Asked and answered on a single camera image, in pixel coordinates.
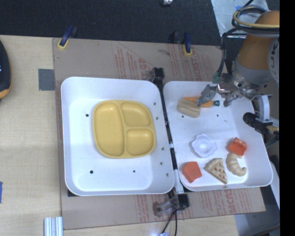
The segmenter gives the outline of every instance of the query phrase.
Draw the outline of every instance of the bread slice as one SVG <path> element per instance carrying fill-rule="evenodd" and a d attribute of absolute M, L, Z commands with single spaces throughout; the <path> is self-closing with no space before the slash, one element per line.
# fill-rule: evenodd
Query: bread slice
<path fill-rule="evenodd" d="M 205 170 L 222 183 L 227 183 L 227 176 L 224 170 L 222 158 L 214 158 L 209 161 L 205 166 Z"/>

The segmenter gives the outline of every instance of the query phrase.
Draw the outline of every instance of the white tray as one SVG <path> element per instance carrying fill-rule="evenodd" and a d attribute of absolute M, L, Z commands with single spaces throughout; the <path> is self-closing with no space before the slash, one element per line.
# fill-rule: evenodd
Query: white tray
<path fill-rule="evenodd" d="M 202 90 L 211 82 L 168 82 L 164 86 L 164 98 L 170 130 L 176 152 L 177 165 L 181 183 L 191 191 L 207 191 L 218 189 L 234 189 L 245 187 L 267 186 L 272 181 L 272 169 L 263 142 L 262 135 L 248 126 L 242 119 L 246 112 L 254 113 L 250 100 L 240 98 L 234 100 L 229 107 L 223 106 L 224 99 L 216 94 L 213 100 L 219 100 L 220 106 L 201 108 L 200 116 L 192 118 L 183 116 L 176 107 L 178 101 L 186 96 L 200 96 Z M 192 149 L 191 142 L 196 135 L 205 133 L 217 145 L 216 151 L 209 157 L 201 158 Z M 225 159 L 229 153 L 227 146 L 230 141 L 238 137 L 247 143 L 244 156 L 238 160 L 241 167 L 247 168 L 243 177 L 238 177 L 229 172 Z M 213 158 L 223 159 L 228 183 L 223 184 L 208 172 L 204 166 Z M 188 161 L 198 162 L 202 177 L 192 183 L 184 177 L 181 168 Z"/>
<path fill-rule="evenodd" d="M 149 155 L 103 156 L 92 134 L 92 110 L 104 100 L 144 104 L 154 120 L 156 145 Z M 61 85 L 65 183 L 79 196 L 161 194 L 174 185 L 174 172 L 157 86 L 148 81 L 70 77 Z"/>

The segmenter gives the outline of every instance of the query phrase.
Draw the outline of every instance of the yellow cable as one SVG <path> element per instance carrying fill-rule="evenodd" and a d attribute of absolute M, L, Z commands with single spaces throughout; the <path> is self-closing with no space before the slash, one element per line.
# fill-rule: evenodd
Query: yellow cable
<path fill-rule="evenodd" d="M 250 27 L 253 27 L 253 28 L 280 28 L 280 25 L 262 25 L 262 24 L 251 24 L 251 23 L 244 22 L 244 21 L 239 20 L 237 18 L 238 13 L 239 13 L 239 10 L 235 11 L 235 13 L 233 14 L 233 19 L 238 24 L 241 24 L 241 25 L 244 25 L 244 26 L 250 26 Z"/>

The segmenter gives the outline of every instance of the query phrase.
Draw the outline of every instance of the wooden table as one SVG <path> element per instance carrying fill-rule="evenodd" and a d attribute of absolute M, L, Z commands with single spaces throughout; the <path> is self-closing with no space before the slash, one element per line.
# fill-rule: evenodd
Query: wooden table
<path fill-rule="evenodd" d="M 55 92 L 39 90 L 38 70 L 53 69 L 52 38 L 0 35 L 13 69 L 0 103 L 0 236 L 43 235 L 61 216 Z M 156 236 L 166 222 L 66 230 L 65 236 Z M 177 235 L 237 236 L 234 216 L 178 221 Z M 174 234 L 175 221 L 166 230 Z"/>

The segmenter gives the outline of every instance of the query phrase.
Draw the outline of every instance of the blue mark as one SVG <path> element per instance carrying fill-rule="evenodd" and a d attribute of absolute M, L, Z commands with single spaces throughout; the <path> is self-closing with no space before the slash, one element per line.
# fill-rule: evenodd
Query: blue mark
<path fill-rule="evenodd" d="M 1 204 L 1 197 L 2 197 L 2 182 L 0 181 L 0 204 Z"/>

